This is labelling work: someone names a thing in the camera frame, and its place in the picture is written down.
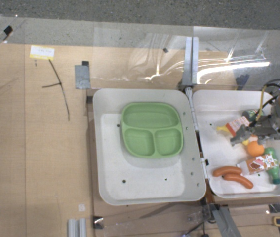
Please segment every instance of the hot dog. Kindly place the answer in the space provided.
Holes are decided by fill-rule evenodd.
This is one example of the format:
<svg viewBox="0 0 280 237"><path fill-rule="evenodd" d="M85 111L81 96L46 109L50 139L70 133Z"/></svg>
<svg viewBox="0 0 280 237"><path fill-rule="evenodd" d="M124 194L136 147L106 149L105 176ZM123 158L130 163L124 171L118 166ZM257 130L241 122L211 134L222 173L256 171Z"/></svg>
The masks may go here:
<svg viewBox="0 0 280 237"><path fill-rule="evenodd" d="M242 170L240 168L234 167L234 166L224 166L224 167L218 168L215 171L213 171L212 175L215 177L218 177L218 176L223 176L228 173L240 175L242 173Z"/></svg>
<svg viewBox="0 0 280 237"><path fill-rule="evenodd" d="M238 182L240 184L243 184L248 189L252 189L254 187L254 185L251 181L249 181L247 178L245 178L241 175L238 175L238 174L226 174L226 175L224 175L223 179L227 180L227 181Z"/></svg>

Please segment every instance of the green divided plate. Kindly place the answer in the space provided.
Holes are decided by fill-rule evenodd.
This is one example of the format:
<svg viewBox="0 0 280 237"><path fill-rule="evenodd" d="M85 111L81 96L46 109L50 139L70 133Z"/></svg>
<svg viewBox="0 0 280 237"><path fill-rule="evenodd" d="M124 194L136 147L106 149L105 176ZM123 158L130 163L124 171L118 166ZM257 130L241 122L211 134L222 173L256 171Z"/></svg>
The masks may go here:
<svg viewBox="0 0 280 237"><path fill-rule="evenodd" d="M177 155L184 144L178 112L164 103L131 103L121 117L122 136L127 150L143 158Z"/></svg>

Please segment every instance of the yellow cable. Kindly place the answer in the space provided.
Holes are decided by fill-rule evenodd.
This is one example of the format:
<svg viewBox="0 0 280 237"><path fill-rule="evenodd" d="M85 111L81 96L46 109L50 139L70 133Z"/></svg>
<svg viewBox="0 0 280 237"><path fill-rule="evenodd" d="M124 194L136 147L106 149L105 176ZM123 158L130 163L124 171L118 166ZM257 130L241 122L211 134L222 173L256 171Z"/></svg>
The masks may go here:
<svg viewBox="0 0 280 237"><path fill-rule="evenodd" d="M262 114L263 114L263 100L264 100L264 92L265 92L266 88L267 88L267 85L265 85L262 89L262 95L260 97L260 107L259 107L258 115L256 117L256 122L260 119L260 116L262 116Z"/></svg>

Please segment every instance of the white label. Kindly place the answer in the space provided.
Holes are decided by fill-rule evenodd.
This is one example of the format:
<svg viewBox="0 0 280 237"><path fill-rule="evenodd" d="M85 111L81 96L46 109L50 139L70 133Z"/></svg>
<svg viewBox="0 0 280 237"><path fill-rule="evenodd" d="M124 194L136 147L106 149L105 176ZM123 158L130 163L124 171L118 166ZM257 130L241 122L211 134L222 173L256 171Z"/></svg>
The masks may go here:
<svg viewBox="0 0 280 237"><path fill-rule="evenodd" d="M32 45L30 58L53 61L54 48Z"/></svg>
<svg viewBox="0 0 280 237"><path fill-rule="evenodd" d="M79 211L86 211L85 204L79 204Z"/></svg>

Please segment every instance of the orange ball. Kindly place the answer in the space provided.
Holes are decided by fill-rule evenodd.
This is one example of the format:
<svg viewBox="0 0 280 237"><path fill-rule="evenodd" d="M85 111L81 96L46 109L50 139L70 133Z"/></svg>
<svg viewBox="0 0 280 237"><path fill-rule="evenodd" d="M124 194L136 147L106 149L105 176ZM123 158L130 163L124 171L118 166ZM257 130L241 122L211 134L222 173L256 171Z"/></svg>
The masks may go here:
<svg viewBox="0 0 280 237"><path fill-rule="evenodd" d="M247 145L247 152L253 157L261 156L264 153L264 150L264 146L259 145L256 140Z"/></svg>

